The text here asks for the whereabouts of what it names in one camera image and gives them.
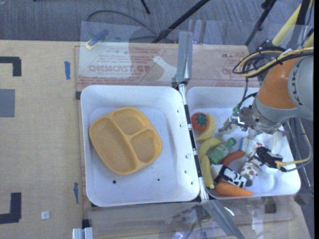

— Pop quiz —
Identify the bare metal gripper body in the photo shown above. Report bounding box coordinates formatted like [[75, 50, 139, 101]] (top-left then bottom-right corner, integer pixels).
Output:
[[235, 106, 260, 132]]

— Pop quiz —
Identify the white and blue carton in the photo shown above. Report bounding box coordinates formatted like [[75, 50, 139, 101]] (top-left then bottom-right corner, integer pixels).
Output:
[[239, 136, 263, 157]]

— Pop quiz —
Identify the yellow banana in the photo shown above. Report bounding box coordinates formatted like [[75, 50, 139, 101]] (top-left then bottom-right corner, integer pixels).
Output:
[[197, 136, 223, 160], [195, 113, 217, 142], [200, 154, 215, 190]]

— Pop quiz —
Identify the green plastic bottle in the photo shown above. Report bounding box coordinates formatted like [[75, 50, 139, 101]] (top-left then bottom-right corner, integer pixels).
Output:
[[207, 137, 237, 165]]

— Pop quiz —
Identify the red tomato with green top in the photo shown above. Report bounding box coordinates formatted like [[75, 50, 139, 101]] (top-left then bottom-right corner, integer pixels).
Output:
[[190, 112, 210, 132]]

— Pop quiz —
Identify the orange carrot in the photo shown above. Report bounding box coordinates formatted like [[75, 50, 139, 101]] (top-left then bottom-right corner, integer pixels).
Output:
[[214, 181, 254, 197], [221, 150, 245, 167]]

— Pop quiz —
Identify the thin black and white rod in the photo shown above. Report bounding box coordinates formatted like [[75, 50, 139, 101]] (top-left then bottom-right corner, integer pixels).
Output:
[[177, 83, 209, 203]]

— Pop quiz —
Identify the white can with fruit print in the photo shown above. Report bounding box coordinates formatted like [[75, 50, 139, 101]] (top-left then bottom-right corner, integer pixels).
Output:
[[240, 157, 262, 184]]

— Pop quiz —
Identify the black and white carton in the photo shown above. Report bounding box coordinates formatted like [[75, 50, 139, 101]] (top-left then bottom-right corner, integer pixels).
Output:
[[210, 164, 253, 189]]

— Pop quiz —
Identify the white plastic tray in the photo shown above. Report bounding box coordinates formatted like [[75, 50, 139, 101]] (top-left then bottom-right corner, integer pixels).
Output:
[[185, 86, 302, 200], [80, 84, 201, 208]]

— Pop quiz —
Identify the brown cardboard board, red print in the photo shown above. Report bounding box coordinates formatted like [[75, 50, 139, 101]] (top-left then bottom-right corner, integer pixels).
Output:
[[74, 42, 295, 224]]

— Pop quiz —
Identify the yellow divided plate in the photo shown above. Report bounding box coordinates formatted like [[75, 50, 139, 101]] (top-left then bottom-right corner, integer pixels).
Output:
[[88, 106, 163, 176]]

